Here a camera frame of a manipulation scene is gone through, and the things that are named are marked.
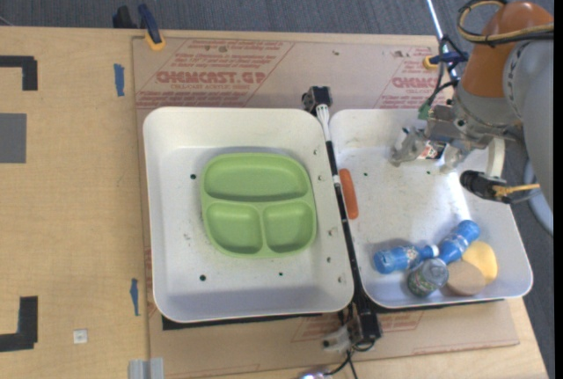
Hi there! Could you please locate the black block with thin wires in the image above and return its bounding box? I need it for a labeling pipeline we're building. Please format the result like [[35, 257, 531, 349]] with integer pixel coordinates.
[[302, 85, 333, 113], [338, 303, 383, 346]]

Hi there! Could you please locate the green divided plate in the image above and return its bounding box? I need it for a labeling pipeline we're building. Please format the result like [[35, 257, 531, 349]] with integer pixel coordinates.
[[200, 152, 318, 259]]

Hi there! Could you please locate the black cylinder on white bracket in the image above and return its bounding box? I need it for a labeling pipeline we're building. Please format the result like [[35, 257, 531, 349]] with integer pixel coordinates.
[[459, 137, 509, 201]]

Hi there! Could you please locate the small white red black carton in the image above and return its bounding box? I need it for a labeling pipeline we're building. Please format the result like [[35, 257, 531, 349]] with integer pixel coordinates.
[[415, 140, 448, 161]]

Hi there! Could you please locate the blue plastic bottle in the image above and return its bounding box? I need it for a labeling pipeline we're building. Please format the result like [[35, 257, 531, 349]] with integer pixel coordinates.
[[437, 219, 481, 266], [372, 244, 441, 275]]

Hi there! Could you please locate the brown cardboard board red print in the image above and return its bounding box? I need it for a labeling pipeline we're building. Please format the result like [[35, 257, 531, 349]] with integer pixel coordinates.
[[131, 30, 521, 371]]

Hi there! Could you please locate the orange sausage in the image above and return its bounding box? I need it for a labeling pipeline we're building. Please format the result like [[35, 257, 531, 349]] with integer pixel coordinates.
[[338, 168, 360, 221]]

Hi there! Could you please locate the tan round biscuit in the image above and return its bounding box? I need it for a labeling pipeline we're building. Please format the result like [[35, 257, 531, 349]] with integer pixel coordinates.
[[444, 260, 487, 297]]

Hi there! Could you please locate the white plastic tray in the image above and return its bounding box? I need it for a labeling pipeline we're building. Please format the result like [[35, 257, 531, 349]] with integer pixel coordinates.
[[328, 107, 535, 310], [142, 106, 355, 324]]

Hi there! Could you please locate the thin black and white rod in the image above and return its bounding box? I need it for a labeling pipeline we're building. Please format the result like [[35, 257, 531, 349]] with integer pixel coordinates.
[[315, 104, 367, 313]]

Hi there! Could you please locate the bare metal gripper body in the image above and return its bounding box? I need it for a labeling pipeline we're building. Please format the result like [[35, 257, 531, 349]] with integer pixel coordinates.
[[423, 103, 516, 150]]

